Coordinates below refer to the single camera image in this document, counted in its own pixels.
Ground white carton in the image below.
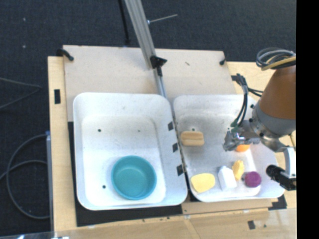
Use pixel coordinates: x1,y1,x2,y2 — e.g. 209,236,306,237
217,165,238,191

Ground purple toy grapes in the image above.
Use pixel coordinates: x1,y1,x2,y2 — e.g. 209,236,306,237
244,171,262,188

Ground teal bowl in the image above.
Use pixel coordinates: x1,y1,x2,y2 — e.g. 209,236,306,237
111,155,158,201

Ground flat yellow oval toy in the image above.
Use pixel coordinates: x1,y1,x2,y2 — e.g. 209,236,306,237
190,173,216,194

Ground black cylinder on white bracket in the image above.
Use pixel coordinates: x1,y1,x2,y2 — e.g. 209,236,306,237
266,147,297,191

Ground white plastic tray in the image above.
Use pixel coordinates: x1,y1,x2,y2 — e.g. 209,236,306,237
73,92,188,211
172,94,286,203

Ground pale wood board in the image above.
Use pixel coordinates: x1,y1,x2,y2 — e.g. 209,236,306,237
62,45,275,215

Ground tan toy bread bun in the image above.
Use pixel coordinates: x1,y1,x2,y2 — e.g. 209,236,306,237
180,130,205,147

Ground yellow toy corn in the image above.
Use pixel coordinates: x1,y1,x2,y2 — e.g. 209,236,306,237
232,160,245,181

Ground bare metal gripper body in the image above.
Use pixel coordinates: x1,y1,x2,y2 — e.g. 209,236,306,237
225,119,284,151

